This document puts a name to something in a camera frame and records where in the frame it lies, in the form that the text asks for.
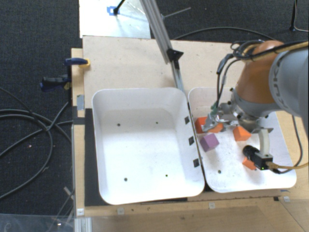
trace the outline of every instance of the black carpet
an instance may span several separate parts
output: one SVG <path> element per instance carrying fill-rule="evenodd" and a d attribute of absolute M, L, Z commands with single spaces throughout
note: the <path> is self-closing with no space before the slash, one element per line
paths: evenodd
<path fill-rule="evenodd" d="M 171 39 L 209 27 L 239 27 L 267 34 L 288 42 L 308 40 L 308 33 L 289 31 L 294 0 L 157 0 L 168 15 L 191 10 L 165 19 Z M 296 25 L 308 29 L 308 0 L 299 0 Z M 185 39 L 232 42 L 262 38 L 230 29 L 194 34 Z M 66 73 L 62 63 L 70 49 L 81 47 L 78 0 L 0 0 L 0 87 L 22 99 L 34 112 L 53 119 L 68 100 L 59 89 L 42 93 L 43 76 Z M 0 109 L 23 107 L 0 92 Z M 67 109 L 59 121 L 71 120 Z M 63 126 L 70 134 L 70 126 Z M 0 120 L 0 153 L 11 144 L 37 130 L 21 119 Z M 0 213 L 55 215 L 67 198 L 63 188 L 72 190 L 70 143 L 52 130 L 53 155 L 40 176 L 6 198 L 0 199 Z M 34 175 L 49 153 L 49 138 L 41 134 L 0 158 L 0 196 Z"/>

